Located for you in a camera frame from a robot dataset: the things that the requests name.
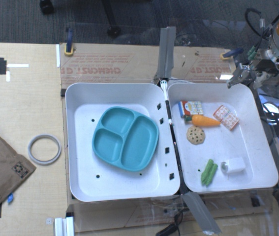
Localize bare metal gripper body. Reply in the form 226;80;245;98
251;48;279;77

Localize orange and white packet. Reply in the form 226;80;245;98
212;104;240;131

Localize red, white and blue carton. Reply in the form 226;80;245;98
178;100;204;118

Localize orange carrot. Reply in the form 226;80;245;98
184;114;221;128

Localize white plastic tray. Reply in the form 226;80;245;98
64;82;181;203
166;82;279;193

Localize brown chocolate chip biscuit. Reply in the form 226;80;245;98
186;125;206;146

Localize white milk carton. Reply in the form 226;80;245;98
220;157;247;175

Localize green beans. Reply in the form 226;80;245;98
200;158;219;187

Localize brown cardboard board, red print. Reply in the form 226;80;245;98
59;42;279;234

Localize blue divided plate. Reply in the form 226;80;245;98
91;106;160;173

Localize black office chair base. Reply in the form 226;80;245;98
39;0;155;38

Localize white tape roll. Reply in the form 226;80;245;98
27;134;62;166

